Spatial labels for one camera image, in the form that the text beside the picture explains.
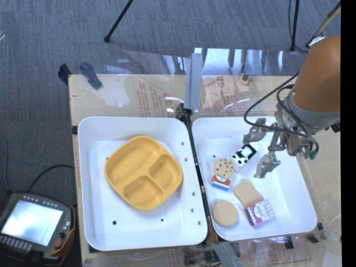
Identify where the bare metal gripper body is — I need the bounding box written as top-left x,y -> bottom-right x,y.
274,101 -> 313,157

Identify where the black and white cow-print carton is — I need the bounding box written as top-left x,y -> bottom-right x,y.
231,144 -> 258,167

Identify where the tan bread slice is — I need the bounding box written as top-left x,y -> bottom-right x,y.
233,179 -> 265,209

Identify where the white plastic tray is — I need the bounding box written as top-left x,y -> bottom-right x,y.
191,116 -> 318,242
77,116 -> 209,252

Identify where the tan biscuit with dark dots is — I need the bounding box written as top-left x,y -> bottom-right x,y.
212,158 -> 236,179

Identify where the red white blue carton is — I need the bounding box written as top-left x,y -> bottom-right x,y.
210,174 -> 232,192

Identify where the plain round tan biscuit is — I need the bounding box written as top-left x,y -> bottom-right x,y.
211,200 -> 239,228

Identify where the thin black and white rod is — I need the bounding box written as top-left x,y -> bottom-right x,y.
184,112 -> 214,235

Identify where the yellow divided plate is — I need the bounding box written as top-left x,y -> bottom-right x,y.
103,135 -> 184,211

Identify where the brown cardboard board red print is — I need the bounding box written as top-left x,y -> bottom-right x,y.
68,73 -> 342,267

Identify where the black block with thin wires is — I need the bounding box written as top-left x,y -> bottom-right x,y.
175,104 -> 193,120

